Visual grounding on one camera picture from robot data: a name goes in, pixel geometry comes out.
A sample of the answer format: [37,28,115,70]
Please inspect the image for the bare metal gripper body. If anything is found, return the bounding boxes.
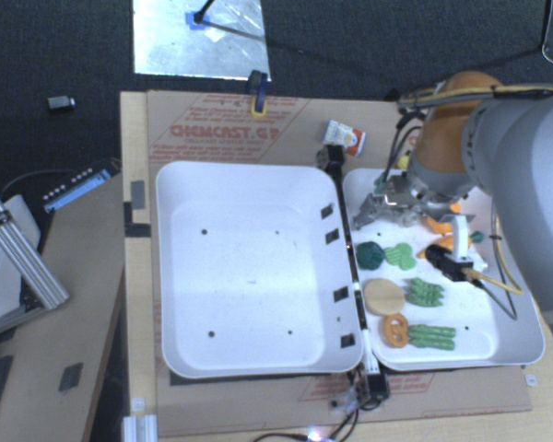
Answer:
[372,173,451,218]

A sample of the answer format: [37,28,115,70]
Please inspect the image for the orange curved toy piece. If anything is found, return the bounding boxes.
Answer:
[418,214,453,236]

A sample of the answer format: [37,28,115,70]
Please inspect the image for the light green lettuce leaf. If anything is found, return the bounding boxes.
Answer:
[384,242,418,272]

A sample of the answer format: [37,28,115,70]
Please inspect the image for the dark green broccoli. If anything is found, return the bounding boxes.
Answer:
[355,240,388,271]

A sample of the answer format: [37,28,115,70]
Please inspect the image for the orange carrot with green top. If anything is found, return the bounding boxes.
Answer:
[417,230,485,261]

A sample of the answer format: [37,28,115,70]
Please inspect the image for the thin black and white rod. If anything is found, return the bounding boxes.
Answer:
[330,163,380,378]

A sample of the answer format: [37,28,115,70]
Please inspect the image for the green asparagus bundle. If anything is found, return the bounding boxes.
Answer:
[404,277,446,308]
[406,323,457,352]

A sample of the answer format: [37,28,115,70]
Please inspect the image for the white and red carton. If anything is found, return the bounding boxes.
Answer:
[321,119,367,158]

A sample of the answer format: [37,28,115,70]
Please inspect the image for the tan round biscuit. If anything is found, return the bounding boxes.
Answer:
[362,277,406,316]

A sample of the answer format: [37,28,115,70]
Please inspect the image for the orange pretzel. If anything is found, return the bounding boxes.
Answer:
[381,313,410,349]

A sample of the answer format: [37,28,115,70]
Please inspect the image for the white plastic tray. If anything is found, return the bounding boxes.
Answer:
[342,167,546,371]
[155,160,365,380]

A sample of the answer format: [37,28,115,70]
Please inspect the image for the brown cardboard board, red print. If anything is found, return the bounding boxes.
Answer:
[146,89,534,437]

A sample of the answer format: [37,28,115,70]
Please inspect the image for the black cylinder on white bracket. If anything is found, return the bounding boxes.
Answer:
[424,214,488,283]

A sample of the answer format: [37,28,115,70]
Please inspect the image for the black block with thin wires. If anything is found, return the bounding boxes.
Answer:
[316,145,347,171]
[348,369,391,403]

